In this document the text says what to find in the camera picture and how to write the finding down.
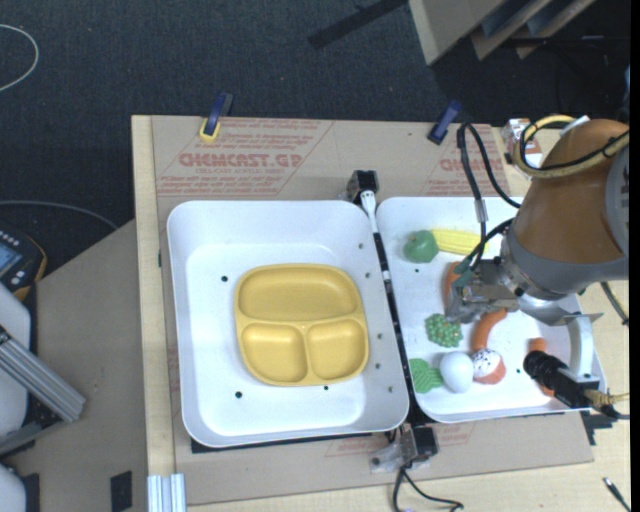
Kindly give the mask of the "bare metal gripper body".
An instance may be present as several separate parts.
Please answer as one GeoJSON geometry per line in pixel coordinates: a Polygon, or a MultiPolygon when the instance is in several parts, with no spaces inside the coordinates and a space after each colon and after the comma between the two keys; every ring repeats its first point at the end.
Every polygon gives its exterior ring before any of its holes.
{"type": "Polygon", "coordinates": [[[501,266],[494,260],[481,260],[471,269],[467,260],[453,265],[453,297],[465,303],[483,305],[483,313],[500,309],[507,312],[519,308],[518,298],[512,288],[503,282],[501,266]]]}

